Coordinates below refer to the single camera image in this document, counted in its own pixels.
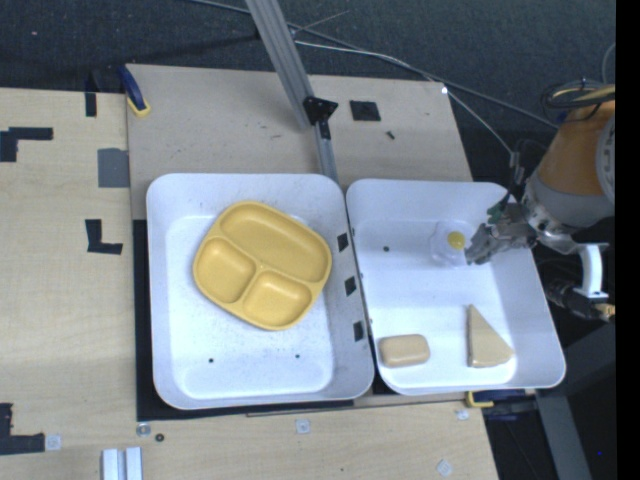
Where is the pale wood board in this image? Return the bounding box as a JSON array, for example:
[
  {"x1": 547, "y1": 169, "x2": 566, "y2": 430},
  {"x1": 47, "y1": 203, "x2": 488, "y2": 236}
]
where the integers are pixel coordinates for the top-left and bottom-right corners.
[{"x1": 124, "y1": 62, "x2": 489, "y2": 410}]

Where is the black cylinder on white bracket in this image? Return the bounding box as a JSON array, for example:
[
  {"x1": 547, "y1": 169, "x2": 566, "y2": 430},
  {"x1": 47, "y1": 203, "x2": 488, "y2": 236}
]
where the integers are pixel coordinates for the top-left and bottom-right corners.
[{"x1": 544, "y1": 241, "x2": 612, "y2": 322}]

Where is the white fried egg toy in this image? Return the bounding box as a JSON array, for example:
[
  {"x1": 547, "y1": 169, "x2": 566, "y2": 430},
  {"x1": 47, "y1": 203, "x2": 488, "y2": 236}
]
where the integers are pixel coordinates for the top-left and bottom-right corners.
[{"x1": 428, "y1": 219, "x2": 474, "y2": 270}]

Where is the white plastic tray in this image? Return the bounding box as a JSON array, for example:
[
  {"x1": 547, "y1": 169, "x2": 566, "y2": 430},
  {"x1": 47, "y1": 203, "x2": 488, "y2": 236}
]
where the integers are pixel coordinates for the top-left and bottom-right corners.
[
  {"x1": 344, "y1": 177, "x2": 568, "y2": 398},
  {"x1": 145, "y1": 171, "x2": 377, "y2": 411}
]

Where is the yellow divided plate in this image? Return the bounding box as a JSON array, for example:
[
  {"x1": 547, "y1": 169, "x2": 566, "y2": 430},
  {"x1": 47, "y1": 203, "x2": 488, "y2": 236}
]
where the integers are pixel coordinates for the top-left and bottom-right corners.
[{"x1": 192, "y1": 200, "x2": 334, "y2": 333}]

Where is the beige bread loaf toy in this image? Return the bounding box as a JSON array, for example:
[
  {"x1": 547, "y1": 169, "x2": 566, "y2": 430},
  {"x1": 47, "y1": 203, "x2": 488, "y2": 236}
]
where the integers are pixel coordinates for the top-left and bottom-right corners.
[{"x1": 377, "y1": 333, "x2": 432, "y2": 369}]

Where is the beige triangular wedge toy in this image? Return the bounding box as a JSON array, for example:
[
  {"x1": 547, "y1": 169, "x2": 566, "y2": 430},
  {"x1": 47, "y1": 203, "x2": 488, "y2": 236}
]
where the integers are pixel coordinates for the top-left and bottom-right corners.
[{"x1": 465, "y1": 303, "x2": 516, "y2": 370}]

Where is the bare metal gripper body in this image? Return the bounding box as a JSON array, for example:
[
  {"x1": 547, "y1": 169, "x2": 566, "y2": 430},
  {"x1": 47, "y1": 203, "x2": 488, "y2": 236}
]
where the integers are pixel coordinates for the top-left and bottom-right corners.
[{"x1": 478, "y1": 198, "x2": 577, "y2": 262}]

